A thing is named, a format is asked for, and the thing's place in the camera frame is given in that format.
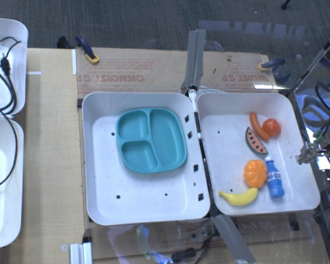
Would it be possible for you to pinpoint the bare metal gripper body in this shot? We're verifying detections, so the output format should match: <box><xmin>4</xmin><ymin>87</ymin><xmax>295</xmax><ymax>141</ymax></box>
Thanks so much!
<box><xmin>295</xmin><ymin>141</ymin><xmax>330</xmax><ymax>165</ymax></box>

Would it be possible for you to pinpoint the blue bottle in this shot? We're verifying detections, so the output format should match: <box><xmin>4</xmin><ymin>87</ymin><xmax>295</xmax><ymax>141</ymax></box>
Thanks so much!
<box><xmin>265</xmin><ymin>156</ymin><xmax>285</xmax><ymax>199</ymax></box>

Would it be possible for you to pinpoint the red tomato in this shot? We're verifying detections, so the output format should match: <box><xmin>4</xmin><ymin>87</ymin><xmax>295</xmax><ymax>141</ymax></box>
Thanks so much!
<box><xmin>262</xmin><ymin>118</ymin><xmax>281</xmax><ymax>138</ymax></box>

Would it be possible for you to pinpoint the watermelon slice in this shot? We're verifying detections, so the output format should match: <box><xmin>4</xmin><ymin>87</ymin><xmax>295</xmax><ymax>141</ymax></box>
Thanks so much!
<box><xmin>245</xmin><ymin>126</ymin><xmax>269</xmax><ymax>156</ymax></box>

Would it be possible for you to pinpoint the orange pumpkin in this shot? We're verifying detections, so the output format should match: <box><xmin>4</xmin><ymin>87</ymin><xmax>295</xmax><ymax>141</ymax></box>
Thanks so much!
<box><xmin>243</xmin><ymin>159</ymin><xmax>268</xmax><ymax>189</ymax></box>

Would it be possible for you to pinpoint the orange sausage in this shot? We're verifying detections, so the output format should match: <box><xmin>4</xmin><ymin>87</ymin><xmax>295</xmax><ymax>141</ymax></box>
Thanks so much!
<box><xmin>249</xmin><ymin>112</ymin><xmax>271</xmax><ymax>142</ymax></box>

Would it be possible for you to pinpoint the white plastic tray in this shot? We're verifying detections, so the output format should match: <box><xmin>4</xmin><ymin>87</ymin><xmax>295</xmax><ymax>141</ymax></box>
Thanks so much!
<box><xmin>81</xmin><ymin>91</ymin><xmax>211</xmax><ymax>226</ymax></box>
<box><xmin>0</xmin><ymin>117</ymin><xmax>25</xmax><ymax>249</ymax></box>
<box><xmin>0</xmin><ymin>16</ymin><xmax>29</xmax><ymax>117</ymax></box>
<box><xmin>195</xmin><ymin>92</ymin><xmax>321</xmax><ymax>217</ymax></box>

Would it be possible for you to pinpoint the yellow banana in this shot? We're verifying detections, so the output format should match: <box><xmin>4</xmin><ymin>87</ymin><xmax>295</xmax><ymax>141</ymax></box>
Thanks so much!
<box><xmin>218</xmin><ymin>186</ymin><xmax>259</xmax><ymax>206</ymax></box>

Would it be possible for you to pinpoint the thin black and white rod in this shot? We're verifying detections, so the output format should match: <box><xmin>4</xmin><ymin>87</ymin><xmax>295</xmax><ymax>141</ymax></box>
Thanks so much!
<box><xmin>189</xmin><ymin>90</ymin><xmax>216</xmax><ymax>217</ymax></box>

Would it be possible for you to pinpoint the blue divided plate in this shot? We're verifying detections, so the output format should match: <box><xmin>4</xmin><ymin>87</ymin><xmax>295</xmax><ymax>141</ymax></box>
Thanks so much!
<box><xmin>115</xmin><ymin>107</ymin><xmax>188</xmax><ymax>174</ymax></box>

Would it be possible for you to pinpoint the brown cardboard board, red print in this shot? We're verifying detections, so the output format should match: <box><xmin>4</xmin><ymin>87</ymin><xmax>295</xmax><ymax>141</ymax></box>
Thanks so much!
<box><xmin>75</xmin><ymin>47</ymin><xmax>324</xmax><ymax>260</ymax></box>

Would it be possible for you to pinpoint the black block with thin wires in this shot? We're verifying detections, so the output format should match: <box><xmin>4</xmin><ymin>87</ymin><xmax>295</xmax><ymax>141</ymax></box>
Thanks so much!
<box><xmin>183</xmin><ymin>84</ymin><xmax>201</xmax><ymax>96</ymax></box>

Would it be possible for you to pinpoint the black cable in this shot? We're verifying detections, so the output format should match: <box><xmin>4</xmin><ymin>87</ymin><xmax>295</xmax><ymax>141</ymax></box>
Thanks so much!
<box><xmin>0</xmin><ymin>36</ymin><xmax>22</xmax><ymax>191</ymax></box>

